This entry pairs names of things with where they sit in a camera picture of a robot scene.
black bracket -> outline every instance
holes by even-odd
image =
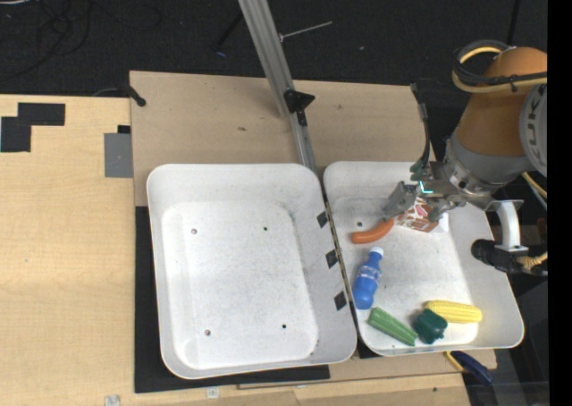
[[[295,89],[287,89],[284,92],[284,100],[286,101],[286,106],[291,114],[296,112],[298,115],[298,123],[301,126],[307,126],[306,114],[304,109],[308,107],[311,102],[315,99],[315,96],[308,95],[306,93],[300,93]]]

black floor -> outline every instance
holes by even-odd
[[[479,39],[547,52],[548,0],[268,0],[294,80],[450,85],[455,50]],[[264,77],[237,0],[40,0],[0,4],[0,92],[125,95],[129,71]],[[429,106],[437,157],[466,98]],[[545,216],[526,183],[523,222]],[[513,278],[530,301],[546,279]],[[548,306],[547,292],[543,303]],[[511,351],[522,382],[547,382],[548,318]]]

white tray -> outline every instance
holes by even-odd
[[[524,325],[506,274],[474,259],[470,252],[476,239],[493,239],[483,211],[470,205],[450,211],[449,231],[445,233],[422,233],[396,225],[378,242],[351,242],[351,233],[371,229],[380,222],[382,207],[399,181],[414,183],[409,180],[410,166],[338,162],[326,168],[324,187],[348,279],[353,282],[369,249],[379,245],[384,248],[384,257],[374,307],[410,326],[428,300],[474,304],[481,308],[484,318],[479,324],[449,324],[443,339],[433,344],[417,339],[416,347],[409,347],[371,327],[366,322],[369,310],[357,310],[362,340],[384,356],[518,345]]]
[[[161,353],[176,376],[335,363],[353,353],[340,263],[327,261],[334,244],[320,223],[322,189],[306,167],[162,165],[147,194]]]

yellow corn cob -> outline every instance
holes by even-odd
[[[447,300],[431,300],[426,302],[425,308],[432,310],[449,323],[470,324],[480,322],[483,319],[483,312],[472,304]]]

blue bottle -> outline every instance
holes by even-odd
[[[383,258],[383,249],[373,247],[369,250],[368,260],[359,267],[351,292],[357,309],[370,309],[374,304],[374,293],[377,290],[382,270],[379,262]]]

